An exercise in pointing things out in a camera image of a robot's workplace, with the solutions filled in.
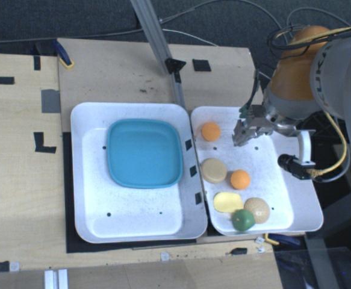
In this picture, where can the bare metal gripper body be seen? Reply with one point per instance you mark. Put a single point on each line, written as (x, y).
(261, 119)

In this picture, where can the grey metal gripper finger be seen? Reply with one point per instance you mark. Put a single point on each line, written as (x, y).
(251, 135)
(237, 134)

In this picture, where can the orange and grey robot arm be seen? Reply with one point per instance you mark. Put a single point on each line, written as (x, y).
(295, 77)

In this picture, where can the orange ball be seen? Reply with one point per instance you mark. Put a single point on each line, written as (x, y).
(210, 131)
(240, 179)

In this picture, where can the white plastic tray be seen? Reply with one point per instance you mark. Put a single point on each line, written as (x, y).
(262, 173)
(133, 212)

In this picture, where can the beige round biscuit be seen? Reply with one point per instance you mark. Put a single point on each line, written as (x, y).
(213, 170)

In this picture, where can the yellow oval toy food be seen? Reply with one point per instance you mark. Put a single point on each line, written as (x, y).
(227, 202)

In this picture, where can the speckled beige bread roll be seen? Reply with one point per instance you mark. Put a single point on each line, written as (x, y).
(259, 209)

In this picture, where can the green toy fruit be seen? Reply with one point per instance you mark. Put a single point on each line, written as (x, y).
(242, 220)

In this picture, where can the blue plate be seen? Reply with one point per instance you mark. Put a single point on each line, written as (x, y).
(145, 153)

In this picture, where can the pale wood board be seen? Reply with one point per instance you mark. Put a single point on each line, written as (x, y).
(118, 71)

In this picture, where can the black cylinder on white bracket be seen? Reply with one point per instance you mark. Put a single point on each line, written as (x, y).
(295, 165)

